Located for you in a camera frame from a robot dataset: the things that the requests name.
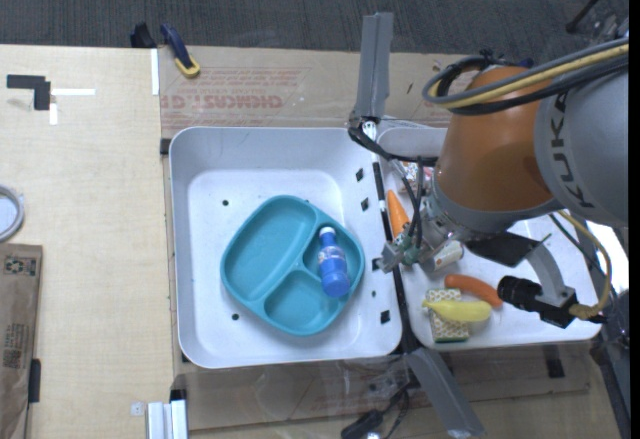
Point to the white plastic tray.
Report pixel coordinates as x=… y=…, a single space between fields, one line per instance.
x=210 y=277
x=525 y=327

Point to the orange sausage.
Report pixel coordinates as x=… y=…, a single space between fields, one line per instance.
x=472 y=286

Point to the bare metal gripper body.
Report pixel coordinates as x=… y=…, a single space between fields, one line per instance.
x=439 y=232

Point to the blue plastic bottle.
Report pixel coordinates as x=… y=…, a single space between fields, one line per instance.
x=333 y=267

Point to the brown cardboard board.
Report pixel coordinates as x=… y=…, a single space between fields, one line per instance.
x=260 y=92

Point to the clear tape roll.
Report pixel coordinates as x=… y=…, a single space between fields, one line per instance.
x=20 y=214

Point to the yellow and green patterned packet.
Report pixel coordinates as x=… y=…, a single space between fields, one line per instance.
x=450 y=331

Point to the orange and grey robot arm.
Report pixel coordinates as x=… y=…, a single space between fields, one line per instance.
x=500 y=152

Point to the yellow banana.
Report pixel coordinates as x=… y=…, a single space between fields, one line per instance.
x=462 y=310

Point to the brown paper bag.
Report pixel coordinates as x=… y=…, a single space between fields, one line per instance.
x=17 y=327

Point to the black cylinder on white bracket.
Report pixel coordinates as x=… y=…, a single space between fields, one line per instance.
x=520 y=293

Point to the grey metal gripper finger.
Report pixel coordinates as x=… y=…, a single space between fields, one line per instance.
x=391 y=257
x=426 y=263

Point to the teal divided plate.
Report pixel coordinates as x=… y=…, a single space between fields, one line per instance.
x=265 y=252

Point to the small white can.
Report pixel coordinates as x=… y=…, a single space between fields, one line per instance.
x=450 y=254

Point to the orange carrot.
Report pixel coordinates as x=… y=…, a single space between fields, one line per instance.
x=397 y=214

